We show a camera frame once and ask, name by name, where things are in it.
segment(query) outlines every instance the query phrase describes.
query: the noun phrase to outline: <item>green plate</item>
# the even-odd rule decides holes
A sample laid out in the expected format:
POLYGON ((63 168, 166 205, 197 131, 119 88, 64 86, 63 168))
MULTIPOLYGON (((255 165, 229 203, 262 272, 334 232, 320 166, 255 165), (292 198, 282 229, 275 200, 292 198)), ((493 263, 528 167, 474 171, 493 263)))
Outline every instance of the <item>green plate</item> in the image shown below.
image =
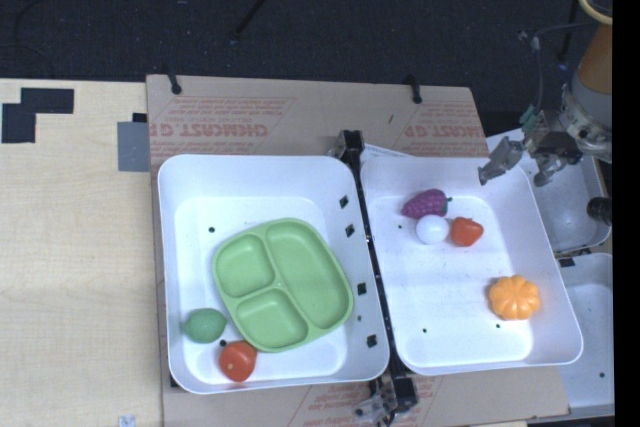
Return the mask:
POLYGON ((257 349, 280 352, 325 335, 351 314, 353 294, 333 251, 310 224, 260 224, 224 241, 213 278, 229 315, 257 349))

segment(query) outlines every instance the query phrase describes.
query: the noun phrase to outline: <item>black tape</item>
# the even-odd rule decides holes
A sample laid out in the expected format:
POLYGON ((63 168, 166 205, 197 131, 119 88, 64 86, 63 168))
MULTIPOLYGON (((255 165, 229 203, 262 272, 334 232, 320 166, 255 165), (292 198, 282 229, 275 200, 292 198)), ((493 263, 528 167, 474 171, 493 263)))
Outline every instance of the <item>black tape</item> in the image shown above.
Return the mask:
POLYGON ((73 89, 22 88, 20 103, 2 105, 2 142, 35 143, 36 114, 73 114, 73 89))
POLYGON ((147 115, 143 112, 134 112, 131 115, 131 121, 133 121, 134 123, 146 123, 147 115))

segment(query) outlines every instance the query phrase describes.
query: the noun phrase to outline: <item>red tomato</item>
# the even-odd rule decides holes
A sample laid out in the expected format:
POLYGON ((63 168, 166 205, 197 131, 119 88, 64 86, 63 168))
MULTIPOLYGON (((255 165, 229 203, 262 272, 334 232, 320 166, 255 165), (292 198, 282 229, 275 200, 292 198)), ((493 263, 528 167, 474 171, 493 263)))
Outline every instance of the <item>red tomato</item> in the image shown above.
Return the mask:
POLYGON ((451 240, 461 246, 470 246, 484 233, 480 223, 466 217, 456 217, 451 224, 451 240))
POLYGON ((246 381, 256 367, 258 351, 245 340, 230 342, 218 356, 218 366, 232 381, 246 381))

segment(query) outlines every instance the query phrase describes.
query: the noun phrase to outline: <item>white egg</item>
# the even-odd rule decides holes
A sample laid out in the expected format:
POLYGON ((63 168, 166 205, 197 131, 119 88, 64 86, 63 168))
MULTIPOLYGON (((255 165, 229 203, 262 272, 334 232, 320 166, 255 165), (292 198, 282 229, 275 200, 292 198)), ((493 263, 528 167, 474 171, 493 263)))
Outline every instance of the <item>white egg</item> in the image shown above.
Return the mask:
POLYGON ((439 215, 425 215, 416 223, 416 235, 423 244, 438 244, 449 235, 449 223, 439 215))

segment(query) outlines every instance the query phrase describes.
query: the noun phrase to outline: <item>toy pumpkin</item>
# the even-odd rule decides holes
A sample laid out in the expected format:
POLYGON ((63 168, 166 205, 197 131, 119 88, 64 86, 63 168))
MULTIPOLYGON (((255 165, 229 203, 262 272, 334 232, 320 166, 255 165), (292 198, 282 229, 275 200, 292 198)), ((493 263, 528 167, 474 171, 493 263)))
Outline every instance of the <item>toy pumpkin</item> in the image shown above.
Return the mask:
POLYGON ((519 274, 503 276, 489 289, 491 308, 505 320, 525 320, 540 307, 538 287, 519 274))

